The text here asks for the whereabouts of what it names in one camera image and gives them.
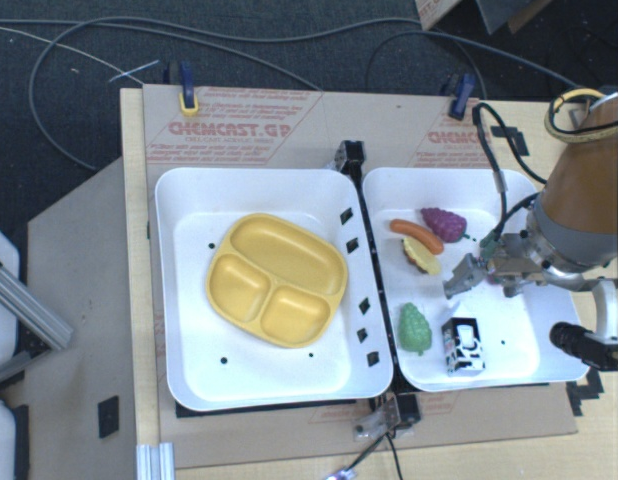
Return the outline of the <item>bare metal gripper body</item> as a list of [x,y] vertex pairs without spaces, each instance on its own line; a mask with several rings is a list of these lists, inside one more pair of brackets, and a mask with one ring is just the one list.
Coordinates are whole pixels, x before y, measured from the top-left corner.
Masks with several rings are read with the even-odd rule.
[[525,286],[556,286],[571,292],[589,290],[586,265],[573,262],[547,239],[530,231],[503,234],[487,261],[489,276],[502,286],[504,278],[517,278]]

